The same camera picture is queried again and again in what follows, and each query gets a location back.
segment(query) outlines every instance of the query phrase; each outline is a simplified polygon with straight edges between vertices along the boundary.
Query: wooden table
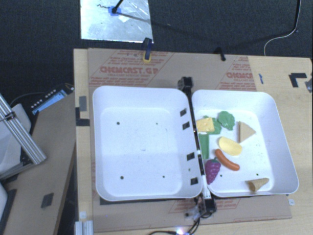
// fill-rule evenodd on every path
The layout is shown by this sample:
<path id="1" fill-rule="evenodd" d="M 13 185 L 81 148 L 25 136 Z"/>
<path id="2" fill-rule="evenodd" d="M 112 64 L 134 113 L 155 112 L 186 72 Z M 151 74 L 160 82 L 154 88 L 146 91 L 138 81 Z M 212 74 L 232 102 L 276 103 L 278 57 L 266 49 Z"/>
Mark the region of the wooden table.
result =
<path id="1" fill-rule="evenodd" d="M 47 159 L 5 185 L 17 191 L 4 235 L 58 233 L 74 163 L 74 94 L 39 113 L 32 137 Z M 46 195 L 52 202 L 42 208 Z"/>
<path id="2" fill-rule="evenodd" d="M 305 81 L 312 73 L 310 59 L 249 56 L 257 91 L 270 94 L 276 101 L 291 155 L 299 178 L 299 189 L 289 196 L 295 202 L 291 206 L 292 219 L 200 225 L 197 235 L 206 234 L 312 234 L 313 223 L 313 165 L 312 165 L 312 93 Z M 88 51 L 74 51 L 76 107 L 79 97 L 88 95 Z M 298 79 L 298 87 L 291 84 L 291 73 L 305 73 L 307 79 Z M 89 108 L 80 113 L 80 118 L 89 119 Z M 80 221 L 92 220 L 90 136 L 85 126 L 76 128 L 78 207 Z M 147 235 L 155 229 L 126 232 L 96 233 L 97 235 Z"/>

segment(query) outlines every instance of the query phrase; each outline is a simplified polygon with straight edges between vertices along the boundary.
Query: waffle cone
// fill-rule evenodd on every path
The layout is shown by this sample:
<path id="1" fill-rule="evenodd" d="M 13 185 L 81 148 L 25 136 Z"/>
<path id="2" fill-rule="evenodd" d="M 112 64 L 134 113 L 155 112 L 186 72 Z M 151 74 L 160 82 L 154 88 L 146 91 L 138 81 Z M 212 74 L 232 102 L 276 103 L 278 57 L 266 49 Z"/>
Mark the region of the waffle cone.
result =
<path id="1" fill-rule="evenodd" d="M 249 189 L 251 191 L 258 191 L 263 185 L 265 185 L 269 181 L 269 178 L 260 178 L 260 179 L 254 179 L 249 180 L 247 183 L 249 184 Z"/>

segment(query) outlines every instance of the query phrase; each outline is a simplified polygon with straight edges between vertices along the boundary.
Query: toy food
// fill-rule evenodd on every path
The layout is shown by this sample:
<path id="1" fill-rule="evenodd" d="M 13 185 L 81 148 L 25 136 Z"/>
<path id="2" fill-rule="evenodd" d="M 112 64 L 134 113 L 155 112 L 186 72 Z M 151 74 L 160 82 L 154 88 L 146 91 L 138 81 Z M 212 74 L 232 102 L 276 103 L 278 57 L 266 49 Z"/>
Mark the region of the toy food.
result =
<path id="1" fill-rule="evenodd" d="M 218 122 L 221 123 L 223 127 L 232 131 L 235 125 L 235 117 L 227 111 L 221 111 L 219 113 Z"/>
<path id="2" fill-rule="evenodd" d="M 247 181 L 247 183 L 249 184 L 250 191 L 253 192 L 256 192 L 258 189 L 260 189 L 263 185 L 267 184 L 268 182 L 269 178 L 260 178 Z"/>
<path id="3" fill-rule="evenodd" d="M 233 163 L 227 157 L 225 157 L 225 155 L 220 149 L 215 150 L 215 155 L 219 159 L 221 164 L 227 167 L 228 169 L 236 170 L 236 171 L 240 169 L 240 166 L 238 164 Z"/>
<path id="4" fill-rule="evenodd" d="M 196 121 L 198 132 L 214 131 L 213 119 L 210 117 L 202 118 Z"/>
<path id="5" fill-rule="evenodd" d="M 199 134 L 199 142 L 203 159 L 209 158 L 209 134 Z"/>
<path id="6" fill-rule="evenodd" d="M 216 159 L 210 159 L 205 163 L 204 170 L 208 185 L 215 180 L 217 174 L 220 171 L 220 168 L 221 164 Z"/>
<path id="7" fill-rule="evenodd" d="M 239 122 L 239 143 L 250 138 L 253 134 L 255 134 L 255 130 L 253 130 L 249 125 L 243 122 Z"/>
<path id="8" fill-rule="evenodd" d="M 214 125 L 214 131 L 209 132 L 210 135 L 214 134 L 220 134 L 221 133 L 221 124 L 216 120 L 216 118 L 212 118 L 213 120 L 213 125 Z"/>
<path id="9" fill-rule="evenodd" d="M 237 156 L 243 150 L 240 144 L 225 137 L 219 139 L 219 147 L 231 156 Z"/>

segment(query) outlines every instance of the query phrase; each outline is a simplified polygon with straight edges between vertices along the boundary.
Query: wire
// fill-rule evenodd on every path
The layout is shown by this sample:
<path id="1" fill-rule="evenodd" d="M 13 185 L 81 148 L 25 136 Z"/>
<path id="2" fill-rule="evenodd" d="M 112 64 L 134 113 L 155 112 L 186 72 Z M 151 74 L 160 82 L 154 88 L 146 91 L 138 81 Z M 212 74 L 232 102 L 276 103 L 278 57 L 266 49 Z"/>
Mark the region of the wire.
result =
<path id="1" fill-rule="evenodd" d="M 43 92 L 33 92 L 33 93 L 26 93 L 26 94 L 20 95 L 20 96 L 14 98 L 14 99 L 12 100 L 12 102 L 10 103 L 10 106 L 12 106 L 12 104 L 13 104 L 16 100 L 18 100 L 18 99 L 20 99 L 20 98 L 22 98 L 22 97 L 25 97 L 25 96 L 32 96 L 32 95 L 39 95 L 39 94 L 43 94 Z"/>
<path id="2" fill-rule="evenodd" d="M 193 235 L 200 225 L 200 218 L 194 223 L 194 225 L 188 230 L 187 234 Z"/>
<path id="3" fill-rule="evenodd" d="M 265 56 L 266 56 L 266 46 L 267 46 L 270 42 L 272 42 L 272 41 L 274 41 L 274 40 L 276 40 L 276 39 L 282 39 L 282 38 L 289 37 L 289 36 L 291 36 L 294 32 L 297 31 L 297 26 L 298 26 L 298 21 L 299 21 L 299 15 L 300 15 L 300 9 L 301 9 L 301 0 L 298 0 L 297 11 L 296 11 L 296 18 L 295 18 L 295 23 L 294 23 L 293 30 L 292 30 L 289 34 L 287 34 L 287 35 L 275 37 L 275 38 L 272 38 L 272 39 L 268 40 L 268 41 L 266 42 L 266 44 L 264 45 L 264 48 L 263 48 L 263 53 L 264 53 Z"/>
<path id="4" fill-rule="evenodd" d="M 156 234 L 156 233 L 164 233 L 164 234 L 177 235 L 176 232 L 172 232 L 172 231 L 154 231 L 154 232 L 152 232 L 152 233 L 149 233 L 149 235 Z"/>
<path id="5" fill-rule="evenodd" d="M 66 86 L 69 90 L 74 89 L 74 85 L 72 85 L 72 84 L 65 83 L 65 86 Z"/>

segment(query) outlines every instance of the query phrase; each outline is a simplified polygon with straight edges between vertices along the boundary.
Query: hot dog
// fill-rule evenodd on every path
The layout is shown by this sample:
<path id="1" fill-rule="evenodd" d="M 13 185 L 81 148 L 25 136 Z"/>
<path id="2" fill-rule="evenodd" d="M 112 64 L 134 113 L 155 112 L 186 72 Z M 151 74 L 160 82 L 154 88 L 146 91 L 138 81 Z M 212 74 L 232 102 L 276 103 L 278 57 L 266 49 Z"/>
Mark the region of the hot dog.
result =
<path id="1" fill-rule="evenodd" d="M 218 160 L 221 162 L 221 164 L 227 167 L 228 169 L 231 169 L 231 170 L 240 169 L 240 166 L 238 164 L 233 163 L 227 157 L 225 157 L 225 155 L 220 149 L 215 150 L 215 155 L 218 158 Z"/>

